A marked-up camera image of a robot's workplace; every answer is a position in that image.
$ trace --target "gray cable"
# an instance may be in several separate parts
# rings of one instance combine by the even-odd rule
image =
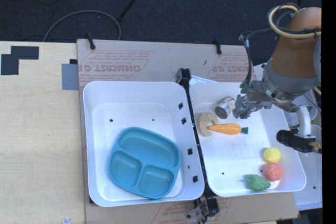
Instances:
[[[107,14],[107,13],[105,13],[105,12],[100,12],[99,10],[91,10],[91,9],[89,9],[89,10],[80,10],[80,11],[78,11],[78,12],[70,13],[70,14],[68,14],[68,15],[66,15],[66,16],[64,16],[64,17],[62,17],[61,19],[59,19],[57,22],[55,22],[55,23],[49,28],[47,34],[44,36],[43,42],[46,41],[46,39],[47,39],[47,37],[49,36],[50,32],[51,32],[51,31],[54,29],[54,27],[55,27],[56,25],[58,25],[61,21],[63,21],[64,19],[66,19],[66,18],[68,18],[68,17],[70,17],[70,16],[72,16],[72,15],[76,15],[76,14],[80,14],[80,13],[100,13],[100,14],[103,14],[103,15],[106,15],[106,16],[110,17],[112,20],[114,20],[114,22],[115,22],[116,25],[118,26],[118,29],[119,29],[119,35],[118,35],[118,39],[117,39],[117,40],[120,40],[120,37],[121,37],[121,26],[120,26],[120,24],[118,23],[118,21],[117,21],[114,17],[112,17],[111,15],[109,15],[109,14]]]

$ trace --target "toy carrot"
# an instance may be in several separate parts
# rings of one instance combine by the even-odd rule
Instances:
[[[211,131],[225,133],[225,134],[238,134],[240,132],[247,134],[248,127],[241,128],[237,123],[225,123],[225,124],[216,124],[207,127]]]

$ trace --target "black tape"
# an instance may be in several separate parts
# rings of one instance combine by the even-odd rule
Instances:
[[[19,60],[38,60],[39,47],[12,46],[11,54],[1,55],[1,75],[19,75]]]

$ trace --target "toy food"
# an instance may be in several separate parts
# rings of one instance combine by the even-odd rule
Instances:
[[[269,163],[264,168],[264,177],[268,181],[277,181],[282,178],[282,169],[278,163]]]
[[[271,186],[271,183],[258,175],[248,175],[246,179],[247,187],[252,190],[265,190]]]
[[[267,163],[276,163],[280,160],[280,150],[276,147],[268,147],[264,150],[264,160]]]
[[[205,136],[212,135],[212,132],[207,129],[209,123],[218,124],[217,116],[212,112],[201,113],[197,118],[198,131]]]
[[[238,134],[240,132],[247,134],[248,127],[241,128],[237,123],[225,123],[225,124],[217,124],[207,127],[211,131],[216,131],[225,134]]]

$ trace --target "yellow ball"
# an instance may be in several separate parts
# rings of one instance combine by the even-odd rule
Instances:
[[[264,150],[264,160],[267,163],[276,163],[280,160],[280,150],[276,147],[269,147]]]

